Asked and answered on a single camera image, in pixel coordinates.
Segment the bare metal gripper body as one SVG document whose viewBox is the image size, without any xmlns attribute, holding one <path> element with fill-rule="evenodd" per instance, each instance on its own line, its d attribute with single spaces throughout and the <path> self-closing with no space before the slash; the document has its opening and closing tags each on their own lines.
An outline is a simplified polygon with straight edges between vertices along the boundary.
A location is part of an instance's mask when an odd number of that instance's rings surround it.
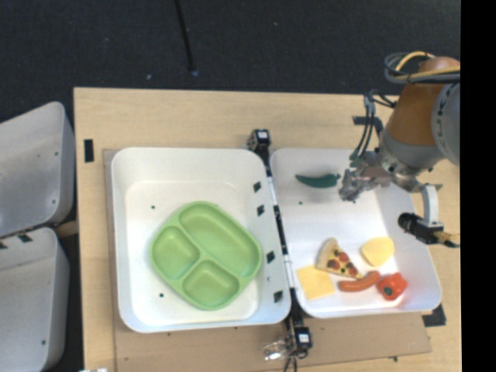
<svg viewBox="0 0 496 372">
<path fill-rule="evenodd" d="M 356 160 L 353 186 L 365 191 L 395 184 L 406 191 L 418 191 L 422 186 L 418 180 L 421 172 L 401 162 L 387 149 L 369 150 Z"/>
</svg>

